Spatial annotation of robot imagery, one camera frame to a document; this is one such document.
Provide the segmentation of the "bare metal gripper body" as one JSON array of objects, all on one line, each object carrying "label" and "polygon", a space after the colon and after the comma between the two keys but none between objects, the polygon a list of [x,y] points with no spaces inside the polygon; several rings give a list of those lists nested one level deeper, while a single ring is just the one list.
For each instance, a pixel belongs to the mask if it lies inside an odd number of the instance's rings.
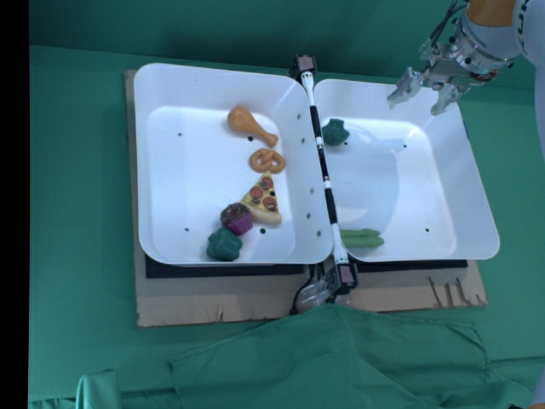
[{"label": "bare metal gripper body", "polygon": [[507,59],[487,54],[461,33],[450,36],[446,43],[429,38],[421,46],[421,59],[425,62],[422,77],[437,91],[448,85],[461,92],[482,86],[508,65]]}]

